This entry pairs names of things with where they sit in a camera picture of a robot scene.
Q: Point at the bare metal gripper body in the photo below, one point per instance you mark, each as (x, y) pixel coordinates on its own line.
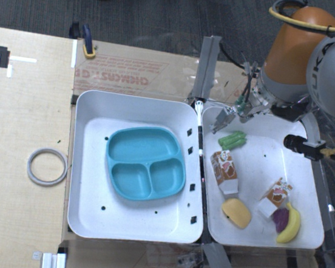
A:
(258, 104)

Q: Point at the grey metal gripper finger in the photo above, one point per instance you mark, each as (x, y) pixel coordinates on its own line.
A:
(245, 118)
(226, 116)

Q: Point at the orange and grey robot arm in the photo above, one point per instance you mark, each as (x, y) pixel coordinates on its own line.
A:
(291, 51)

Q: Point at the green toy bean pods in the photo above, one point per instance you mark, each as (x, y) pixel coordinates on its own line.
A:
(231, 140)

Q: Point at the orange and white carton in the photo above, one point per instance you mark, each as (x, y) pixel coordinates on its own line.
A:
(224, 168)
(274, 196)

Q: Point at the white plastic tray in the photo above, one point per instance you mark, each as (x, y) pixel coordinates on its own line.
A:
(260, 173)
(131, 220)

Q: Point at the brown cardboard board, red print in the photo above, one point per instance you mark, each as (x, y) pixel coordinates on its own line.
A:
(151, 73)

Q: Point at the blue divided plate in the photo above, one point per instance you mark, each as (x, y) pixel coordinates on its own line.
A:
(141, 148)

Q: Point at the yellow toy bread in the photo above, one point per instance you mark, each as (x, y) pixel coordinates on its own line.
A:
(236, 213)

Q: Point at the purple toy grapes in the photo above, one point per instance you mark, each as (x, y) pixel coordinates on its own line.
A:
(281, 219)

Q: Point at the yellow banana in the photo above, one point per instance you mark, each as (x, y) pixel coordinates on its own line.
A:
(293, 226)

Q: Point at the grey tape roll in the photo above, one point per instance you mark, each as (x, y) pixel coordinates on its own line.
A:
(31, 173)

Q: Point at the black cylinder on white bracket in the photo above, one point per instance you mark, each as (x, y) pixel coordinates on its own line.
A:
(309, 149)

